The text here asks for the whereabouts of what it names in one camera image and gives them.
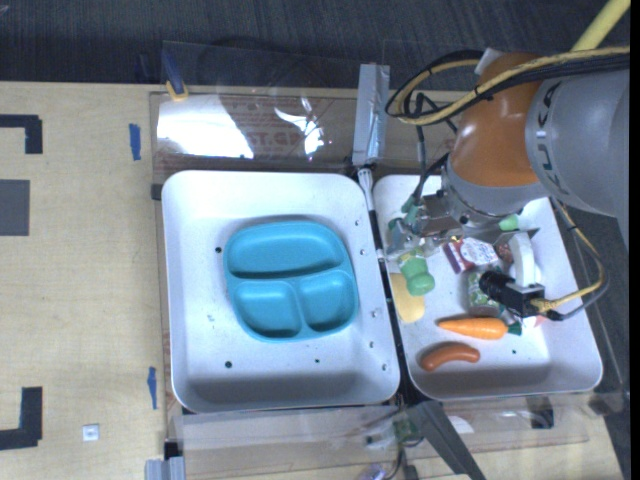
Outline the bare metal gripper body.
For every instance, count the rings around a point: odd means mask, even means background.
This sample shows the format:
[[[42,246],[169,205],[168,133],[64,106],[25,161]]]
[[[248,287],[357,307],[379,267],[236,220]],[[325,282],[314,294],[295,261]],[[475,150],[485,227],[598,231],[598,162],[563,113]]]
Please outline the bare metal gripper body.
[[[500,217],[478,213],[447,193],[421,197],[417,214],[417,234],[423,238],[452,238],[482,234],[498,228]]]

